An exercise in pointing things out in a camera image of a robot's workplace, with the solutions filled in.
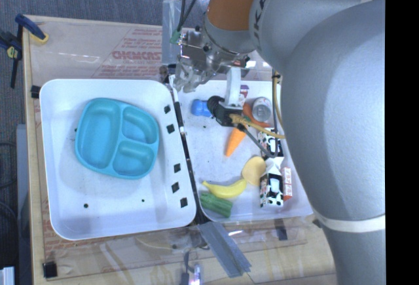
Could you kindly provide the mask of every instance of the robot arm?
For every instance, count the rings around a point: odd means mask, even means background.
[[[176,75],[192,91],[256,50],[282,75],[283,129],[338,283],[385,284],[385,0],[210,0]]]

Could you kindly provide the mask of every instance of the green zucchini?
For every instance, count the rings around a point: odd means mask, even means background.
[[[226,218],[230,217],[231,208],[233,207],[233,203],[231,201],[221,199],[212,193],[205,192],[201,193],[199,199],[203,208],[213,210],[214,212],[221,214]]]

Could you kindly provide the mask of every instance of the orange carrot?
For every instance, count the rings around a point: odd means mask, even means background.
[[[253,123],[255,123],[255,124],[259,125],[259,126],[263,126],[263,128],[269,128],[271,126],[268,123],[259,122],[258,120],[256,120],[253,117],[253,114],[251,113],[251,107],[250,107],[250,105],[247,102],[245,102],[244,105],[243,105],[243,114],[245,116],[249,117],[250,118],[250,121],[252,121]]]
[[[246,133],[238,130],[237,128],[233,128],[230,138],[227,142],[227,148],[225,150],[226,156],[231,156],[231,154],[234,152],[234,150],[238,147],[238,145],[242,142],[242,140],[245,138]]]

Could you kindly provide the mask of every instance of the banana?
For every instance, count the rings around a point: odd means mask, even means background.
[[[247,181],[242,178],[228,186],[217,185],[214,183],[208,183],[207,181],[203,181],[202,185],[207,187],[209,191],[216,197],[222,199],[229,199],[242,194],[244,189],[246,188]]]

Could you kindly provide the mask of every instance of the blue plate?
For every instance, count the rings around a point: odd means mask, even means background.
[[[159,128],[153,116],[126,102],[97,98],[83,110],[75,153],[87,168],[110,176],[146,176],[157,158]]]

